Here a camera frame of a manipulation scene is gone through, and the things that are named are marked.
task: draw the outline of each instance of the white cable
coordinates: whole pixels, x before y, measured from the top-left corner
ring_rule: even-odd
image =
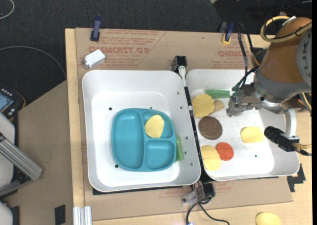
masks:
[[[12,10],[10,11],[10,13],[6,14],[5,16],[0,17],[0,20],[4,19],[4,18],[7,18],[9,15],[11,15],[13,13],[13,11],[15,9],[15,5],[14,5],[13,0],[8,0],[8,1],[10,1],[12,3]]]

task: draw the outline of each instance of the teal divided plate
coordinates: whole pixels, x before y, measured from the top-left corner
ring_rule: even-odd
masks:
[[[161,138],[145,133],[148,119],[160,115],[164,120]],[[133,171],[159,171],[170,167],[176,157],[176,134],[171,119],[164,113],[147,109],[119,111],[112,123],[111,146],[117,164]]]

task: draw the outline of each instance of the blue clip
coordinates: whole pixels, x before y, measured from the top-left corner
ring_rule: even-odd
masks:
[[[233,31],[233,21],[230,21],[228,29],[227,29],[227,32],[223,35],[223,39],[222,39],[222,42],[225,45],[229,45],[230,44],[232,31]]]
[[[101,15],[97,14],[96,17],[95,17],[94,30],[91,32],[91,36],[90,36],[90,40],[91,41],[94,41],[94,42],[98,42],[99,41],[100,25],[101,25]]]

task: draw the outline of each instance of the red tomato slice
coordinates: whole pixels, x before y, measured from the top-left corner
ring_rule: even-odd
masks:
[[[220,159],[223,161],[228,161],[232,159],[234,152],[233,148],[226,142],[219,142],[216,145],[216,150],[219,153]]]

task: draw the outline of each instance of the brown patty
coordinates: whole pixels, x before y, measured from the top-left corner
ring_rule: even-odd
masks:
[[[216,140],[222,135],[222,126],[213,116],[205,116],[198,124],[200,133],[209,140]]]

